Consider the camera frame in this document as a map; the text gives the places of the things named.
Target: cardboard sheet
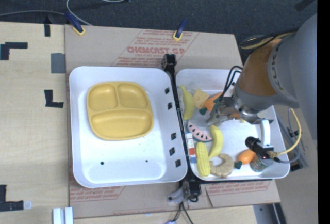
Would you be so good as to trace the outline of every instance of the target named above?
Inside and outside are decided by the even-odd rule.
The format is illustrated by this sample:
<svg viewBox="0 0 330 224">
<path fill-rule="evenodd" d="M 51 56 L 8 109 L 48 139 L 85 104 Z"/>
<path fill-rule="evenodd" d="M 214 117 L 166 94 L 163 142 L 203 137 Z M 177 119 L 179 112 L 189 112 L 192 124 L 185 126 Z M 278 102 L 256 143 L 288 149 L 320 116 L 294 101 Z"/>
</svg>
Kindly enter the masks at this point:
<svg viewBox="0 0 330 224">
<path fill-rule="evenodd" d="M 85 26 L 79 36 L 65 26 L 67 81 L 79 66 L 158 67 L 164 54 L 175 54 L 176 71 L 185 68 L 230 69 L 241 66 L 234 35 L 184 32 L 180 42 L 172 39 L 174 31 Z M 69 150 L 71 149 L 70 97 L 67 82 Z M 189 209 L 209 209 L 280 202 L 275 181 L 203 184 L 198 202 Z M 176 211 L 167 203 L 167 194 L 178 183 L 136 186 L 81 187 L 70 173 L 70 205 L 75 218 L 113 216 L 136 213 Z"/>
</svg>

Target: pink watermelon slice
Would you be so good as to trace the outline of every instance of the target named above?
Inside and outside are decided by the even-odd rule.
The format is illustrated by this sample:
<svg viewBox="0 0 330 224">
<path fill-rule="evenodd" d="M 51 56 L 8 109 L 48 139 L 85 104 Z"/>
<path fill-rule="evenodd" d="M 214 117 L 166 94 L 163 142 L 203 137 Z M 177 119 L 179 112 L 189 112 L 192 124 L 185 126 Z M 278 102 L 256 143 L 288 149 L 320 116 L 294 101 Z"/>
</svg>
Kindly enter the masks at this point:
<svg viewBox="0 0 330 224">
<path fill-rule="evenodd" d="M 209 142 L 212 141 L 213 138 L 209 136 L 207 133 L 202 131 L 196 125 L 194 125 L 191 121 L 187 123 L 187 129 L 192 134 L 192 137 L 197 141 Z"/>
</svg>

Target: yellow plate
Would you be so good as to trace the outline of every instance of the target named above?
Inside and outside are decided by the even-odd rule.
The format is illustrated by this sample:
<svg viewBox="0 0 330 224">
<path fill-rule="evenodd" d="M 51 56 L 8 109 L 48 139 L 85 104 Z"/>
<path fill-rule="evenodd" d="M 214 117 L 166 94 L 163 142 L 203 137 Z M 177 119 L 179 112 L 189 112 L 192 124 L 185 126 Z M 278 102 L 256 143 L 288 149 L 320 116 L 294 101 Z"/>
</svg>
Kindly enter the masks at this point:
<svg viewBox="0 0 330 224">
<path fill-rule="evenodd" d="M 154 125 L 149 97 L 133 82 L 106 82 L 87 94 L 87 113 L 94 134 L 104 140 L 135 139 Z"/>
</svg>

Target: orange vegetable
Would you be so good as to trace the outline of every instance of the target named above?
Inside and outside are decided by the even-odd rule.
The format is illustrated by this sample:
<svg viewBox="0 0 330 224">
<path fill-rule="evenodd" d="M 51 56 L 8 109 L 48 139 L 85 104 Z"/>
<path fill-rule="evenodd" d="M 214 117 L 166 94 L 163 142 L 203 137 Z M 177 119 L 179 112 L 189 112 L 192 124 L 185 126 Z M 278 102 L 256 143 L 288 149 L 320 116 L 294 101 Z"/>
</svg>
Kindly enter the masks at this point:
<svg viewBox="0 0 330 224">
<path fill-rule="evenodd" d="M 221 96 L 221 94 L 222 94 L 222 92 L 217 93 L 217 94 L 215 94 L 215 95 L 209 97 L 209 98 L 205 101 L 205 103 L 204 103 L 204 107 L 206 107 L 208 111 L 211 111 L 212 108 L 213 108 L 213 106 L 215 105 L 214 100 L 217 99 L 219 96 Z"/>
<path fill-rule="evenodd" d="M 254 159 L 255 156 L 256 153 L 254 151 L 247 149 L 238 156 L 238 161 L 241 161 L 242 164 L 248 164 L 250 161 Z"/>
</svg>

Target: white tray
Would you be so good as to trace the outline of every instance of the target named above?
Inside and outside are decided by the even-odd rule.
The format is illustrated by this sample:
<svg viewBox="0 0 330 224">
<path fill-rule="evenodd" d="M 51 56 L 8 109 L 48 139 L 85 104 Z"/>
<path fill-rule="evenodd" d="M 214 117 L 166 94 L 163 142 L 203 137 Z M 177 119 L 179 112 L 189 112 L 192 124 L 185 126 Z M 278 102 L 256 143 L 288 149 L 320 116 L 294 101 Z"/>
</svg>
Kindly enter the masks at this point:
<svg viewBox="0 0 330 224">
<path fill-rule="evenodd" d="M 135 82 L 150 99 L 154 126 L 145 136 L 108 141 L 89 125 L 86 96 L 95 84 Z M 178 182 L 187 162 L 169 76 L 156 68 L 78 67 L 70 74 L 73 173 L 85 187 Z"/>
<path fill-rule="evenodd" d="M 176 84 L 178 89 L 178 95 L 180 98 L 180 108 L 183 113 L 184 103 L 182 97 L 182 90 L 180 85 L 184 85 L 186 89 L 194 94 L 197 88 L 214 95 L 218 92 L 223 91 L 225 86 L 229 70 L 215 70 L 215 69 L 183 69 L 176 75 Z M 234 81 L 237 80 L 238 74 L 235 75 Z M 233 87 L 231 87 L 225 96 L 231 96 L 233 93 Z M 285 145 L 279 129 L 278 121 L 276 119 L 276 113 L 273 107 L 270 107 L 259 113 L 261 118 L 273 119 L 274 121 L 270 124 L 271 130 L 271 142 L 274 146 L 274 151 L 279 152 L 285 150 Z M 197 108 L 195 108 L 194 115 L 191 122 L 197 127 L 210 134 L 209 126 L 206 120 L 209 118 L 209 111 L 205 115 L 201 115 Z M 187 133 L 186 122 L 184 122 L 185 132 Z M 255 138 L 261 138 L 260 125 L 250 125 L 247 122 L 241 120 L 229 120 L 219 125 L 220 130 L 223 133 L 224 145 L 222 153 L 229 154 L 234 161 L 238 158 L 240 152 L 247 149 L 245 145 L 245 139 L 249 136 Z M 212 141 L 206 142 L 208 151 L 212 147 Z M 287 154 L 279 156 L 281 160 L 287 161 Z M 215 163 L 220 161 L 219 158 L 215 157 L 212 159 Z M 220 178 L 218 176 L 210 174 L 207 177 L 199 175 L 196 163 L 190 163 L 193 173 L 200 179 L 205 181 L 240 181 L 240 180 L 264 180 L 264 179 L 277 179 L 285 177 L 290 170 L 289 164 L 274 163 L 270 167 L 266 168 L 262 172 L 255 172 L 250 168 L 250 165 L 243 165 L 241 169 L 234 169 L 233 172 L 227 178 Z"/>
</svg>

